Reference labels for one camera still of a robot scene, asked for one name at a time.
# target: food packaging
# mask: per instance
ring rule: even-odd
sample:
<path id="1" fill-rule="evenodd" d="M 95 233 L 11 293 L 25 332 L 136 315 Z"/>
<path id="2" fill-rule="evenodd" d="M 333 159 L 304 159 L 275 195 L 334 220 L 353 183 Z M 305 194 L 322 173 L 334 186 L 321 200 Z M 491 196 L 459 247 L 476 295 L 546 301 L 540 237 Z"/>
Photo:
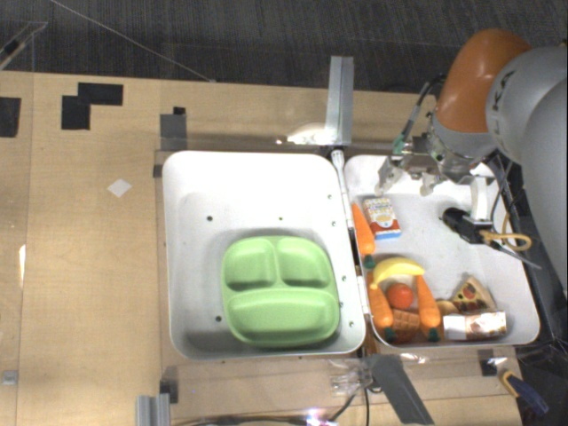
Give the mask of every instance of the food packaging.
<path id="1" fill-rule="evenodd" d="M 363 210 L 375 240 L 398 238 L 400 226 L 394 214 L 391 201 L 386 197 L 375 197 L 363 201 Z"/>
<path id="2" fill-rule="evenodd" d="M 451 341 L 474 341 L 507 333 L 504 311 L 482 311 L 444 316 L 444 336 Z"/>

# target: white sink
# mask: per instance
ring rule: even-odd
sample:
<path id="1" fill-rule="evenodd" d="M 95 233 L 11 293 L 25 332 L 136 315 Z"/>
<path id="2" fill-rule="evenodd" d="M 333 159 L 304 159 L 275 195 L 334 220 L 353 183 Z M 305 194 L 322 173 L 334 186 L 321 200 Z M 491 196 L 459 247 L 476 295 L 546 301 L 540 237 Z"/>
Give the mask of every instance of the white sink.
<path id="1" fill-rule="evenodd" d="M 179 152 L 164 164 L 170 336 L 189 359 L 345 354 L 363 342 L 365 321 L 334 167 L 312 154 Z M 237 340 L 224 317 L 221 263 L 231 244 L 292 235 L 329 256 L 340 324 L 311 347 L 270 350 Z"/>

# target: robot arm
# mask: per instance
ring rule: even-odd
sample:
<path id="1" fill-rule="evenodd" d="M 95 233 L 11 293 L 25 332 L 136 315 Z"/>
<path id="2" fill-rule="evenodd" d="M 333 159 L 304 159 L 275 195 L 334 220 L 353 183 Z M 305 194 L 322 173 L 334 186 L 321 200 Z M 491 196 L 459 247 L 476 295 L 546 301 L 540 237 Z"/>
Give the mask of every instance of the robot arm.
<path id="1" fill-rule="evenodd" d="M 566 66 L 565 47 L 531 49 L 500 29 L 475 34 L 450 68 L 428 132 L 380 173 L 383 190 L 385 178 L 406 170 L 422 177 L 427 194 L 446 179 L 471 184 L 470 171 L 499 149 L 522 167 L 534 222 L 564 289 Z"/>

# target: black tape marking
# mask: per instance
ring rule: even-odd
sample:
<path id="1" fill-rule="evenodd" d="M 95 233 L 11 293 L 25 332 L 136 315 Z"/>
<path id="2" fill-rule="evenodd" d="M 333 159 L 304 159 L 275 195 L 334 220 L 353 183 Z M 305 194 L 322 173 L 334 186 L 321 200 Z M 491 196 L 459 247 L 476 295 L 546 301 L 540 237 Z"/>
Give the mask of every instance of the black tape marking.
<path id="1" fill-rule="evenodd" d="M 124 87 L 111 83 L 79 83 L 79 100 L 81 104 L 122 106 Z"/>
<path id="2" fill-rule="evenodd" d="M 0 98 L 0 138 L 15 138 L 20 126 L 20 98 Z"/>
<path id="3" fill-rule="evenodd" d="M 477 351 L 477 356 L 479 357 L 481 375 L 483 377 L 495 377 L 497 375 L 497 366 L 495 366 L 493 350 L 482 349 Z"/>
<path id="4" fill-rule="evenodd" d="M 61 100 L 61 129 L 90 130 L 91 107 L 82 104 L 77 96 L 63 96 Z"/>
<path id="5" fill-rule="evenodd" d="M 152 177 L 162 178 L 162 170 L 163 170 L 162 164 L 155 164 L 154 165 L 154 171 L 152 172 Z"/>

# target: green plate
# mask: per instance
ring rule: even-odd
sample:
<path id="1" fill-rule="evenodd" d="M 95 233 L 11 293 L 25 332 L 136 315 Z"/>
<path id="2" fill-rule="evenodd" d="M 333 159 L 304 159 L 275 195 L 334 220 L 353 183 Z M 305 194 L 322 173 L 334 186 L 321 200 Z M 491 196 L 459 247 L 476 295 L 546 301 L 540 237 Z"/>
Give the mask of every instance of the green plate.
<path id="1" fill-rule="evenodd" d="M 239 340 L 256 347 L 319 343 L 339 325 L 331 263 L 313 241 L 254 237 L 235 242 L 222 268 L 225 316 Z"/>

